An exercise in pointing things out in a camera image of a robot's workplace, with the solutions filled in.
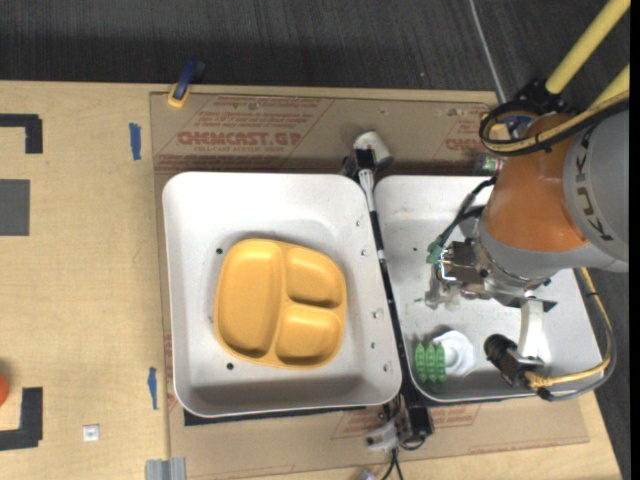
green cable connector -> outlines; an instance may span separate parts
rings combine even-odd
[[[444,348],[429,342],[426,348],[418,343],[414,352],[416,376],[421,384],[442,385],[447,380],[444,366]]]
[[[427,263],[431,265],[435,265],[440,261],[440,255],[442,254],[442,246],[438,245],[438,240],[435,240],[429,244],[427,247],[427,251],[429,251],[429,256],[427,256]]]
[[[418,382],[424,384],[427,382],[427,360],[422,343],[418,343],[413,356],[416,363],[416,375],[418,377]]]

black floor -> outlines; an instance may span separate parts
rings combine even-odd
[[[550,74],[606,1],[0,0],[0,79],[169,83],[196,56],[213,84],[495,90],[508,99]],[[567,99],[588,105],[629,58],[627,13]],[[597,396],[631,478],[629,276],[594,276],[620,349]]]

yellow tube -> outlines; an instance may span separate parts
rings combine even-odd
[[[599,105],[603,101],[608,100],[609,98],[613,98],[617,96],[621,92],[628,91],[631,85],[631,64],[627,64],[618,76],[615,77],[612,82],[607,86],[607,88],[602,91],[602,94],[596,98],[596,100],[591,104],[592,107]]]
[[[631,0],[609,0],[573,45],[545,84],[551,94],[560,94],[614,25],[631,6]]]

wooden table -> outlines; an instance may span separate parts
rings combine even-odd
[[[0,236],[0,370],[12,386],[0,409],[0,430],[19,425],[21,388],[44,390],[43,439],[36,448],[0,452],[1,478],[144,478],[147,459],[171,456],[149,113],[149,94],[167,89],[0,82],[0,113],[38,114],[44,123],[44,154],[25,154],[23,129],[0,128],[0,179],[30,180],[31,191],[29,236]],[[425,95],[199,91],[412,100]],[[138,161],[132,158],[130,123],[141,127]],[[151,368],[157,409],[148,385]],[[588,443],[408,461],[405,478],[618,478],[595,397],[579,403]],[[100,425],[100,439],[85,442],[83,426],[93,424]],[[353,479],[359,471],[286,478]]]

